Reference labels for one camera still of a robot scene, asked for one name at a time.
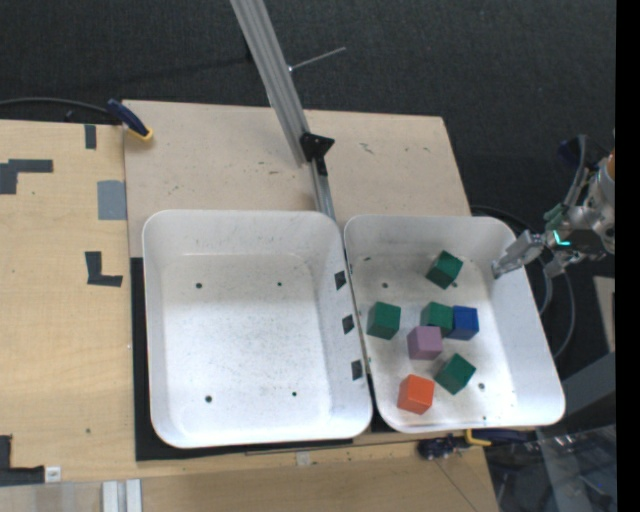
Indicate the blue cube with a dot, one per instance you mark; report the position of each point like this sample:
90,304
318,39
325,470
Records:
465,322

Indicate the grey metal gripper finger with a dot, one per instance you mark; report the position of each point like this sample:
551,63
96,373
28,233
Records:
517,254
555,266

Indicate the pale wood board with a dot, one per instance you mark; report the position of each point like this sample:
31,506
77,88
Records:
215,160

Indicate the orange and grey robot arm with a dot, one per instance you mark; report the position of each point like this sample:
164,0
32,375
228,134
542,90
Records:
609,179

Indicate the orange cube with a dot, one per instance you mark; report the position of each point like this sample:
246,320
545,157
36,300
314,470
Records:
415,394

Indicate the green cube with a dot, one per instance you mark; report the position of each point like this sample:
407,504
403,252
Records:
444,269
436,316
383,320
455,374

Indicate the purple cube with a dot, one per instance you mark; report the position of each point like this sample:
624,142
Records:
424,343

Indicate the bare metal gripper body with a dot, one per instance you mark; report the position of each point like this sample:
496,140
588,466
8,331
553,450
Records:
587,235

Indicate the white plastic tray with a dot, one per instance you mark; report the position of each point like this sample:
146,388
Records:
515,350
240,345

